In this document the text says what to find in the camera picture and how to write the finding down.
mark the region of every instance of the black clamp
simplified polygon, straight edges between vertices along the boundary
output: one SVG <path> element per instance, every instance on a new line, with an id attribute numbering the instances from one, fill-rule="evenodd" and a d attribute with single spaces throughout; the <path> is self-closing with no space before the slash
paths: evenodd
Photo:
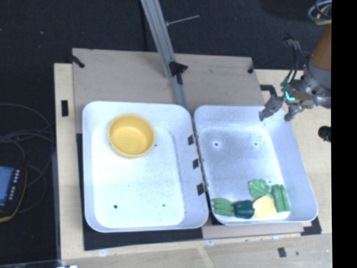
<path id="1" fill-rule="evenodd" d="M 179 63 L 177 63 L 175 61 L 170 62 L 168 65 L 170 67 L 172 76 L 176 76 L 177 83 L 183 84 L 183 82 L 182 82 L 182 74 L 189 67 L 187 65 L 179 64 Z"/>

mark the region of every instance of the yellow bowl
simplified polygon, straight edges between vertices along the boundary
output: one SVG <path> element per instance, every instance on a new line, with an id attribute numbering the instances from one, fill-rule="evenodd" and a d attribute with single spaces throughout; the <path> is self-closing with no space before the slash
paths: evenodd
<path id="1" fill-rule="evenodd" d="M 155 144 L 155 131 L 146 119 L 125 114 L 111 121 L 108 138 L 116 153 L 134 158 L 150 152 Z"/>

